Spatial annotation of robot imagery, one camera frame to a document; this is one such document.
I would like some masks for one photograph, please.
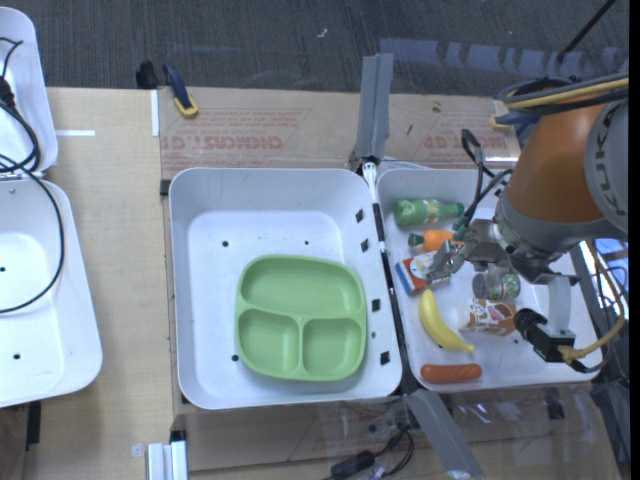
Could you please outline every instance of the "brown sausage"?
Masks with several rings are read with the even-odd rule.
[[[477,363],[465,364],[423,364],[420,375],[427,382],[460,382],[477,379],[482,375],[482,367]]]

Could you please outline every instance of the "yellow banana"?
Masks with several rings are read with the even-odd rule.
[[[444,323],[433,292],[426,289],[418,301],[420,323],[431,339],[444,349],[463,349],[473,352],[473,345],[464,341]]]

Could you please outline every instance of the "black connector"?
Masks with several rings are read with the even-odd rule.
[[[332,480],[344,480],[359,473],[363,469],[372,467],[375,462],[375,455],[369,450],[365,450],[355,457],[350,457],[331,466],[331,478]]]

